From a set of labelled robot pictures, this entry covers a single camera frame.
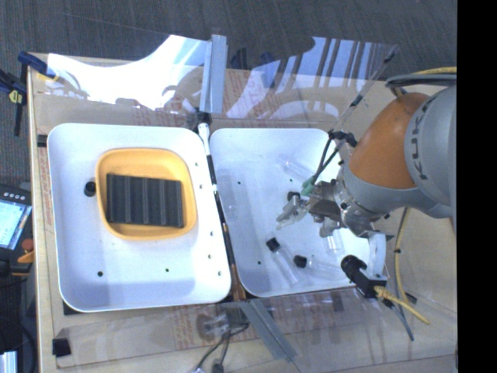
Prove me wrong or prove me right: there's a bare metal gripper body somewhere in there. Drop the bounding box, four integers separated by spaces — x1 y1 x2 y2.
308 168 386 241

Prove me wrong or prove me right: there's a white plastic tray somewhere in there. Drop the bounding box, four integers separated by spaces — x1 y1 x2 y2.
46 122 233 313
208 127 386 299

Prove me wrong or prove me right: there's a thin black and white rod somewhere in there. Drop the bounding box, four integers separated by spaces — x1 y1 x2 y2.
197 122 247 302

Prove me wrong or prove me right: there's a black ribbed rack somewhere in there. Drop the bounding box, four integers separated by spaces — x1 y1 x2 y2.
105 173 185 229

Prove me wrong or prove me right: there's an orange plastic bowl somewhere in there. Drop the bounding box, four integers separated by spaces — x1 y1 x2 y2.
94 147 199 242

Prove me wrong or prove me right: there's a brown cardboard board red print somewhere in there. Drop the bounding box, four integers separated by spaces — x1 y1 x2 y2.
26 52 457 373

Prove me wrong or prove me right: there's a black cylinder on white bracket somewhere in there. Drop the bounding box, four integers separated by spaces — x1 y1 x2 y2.
340 232 389 298

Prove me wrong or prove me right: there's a black block with thin wires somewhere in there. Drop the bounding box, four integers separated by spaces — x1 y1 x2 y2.
220 302 250 326

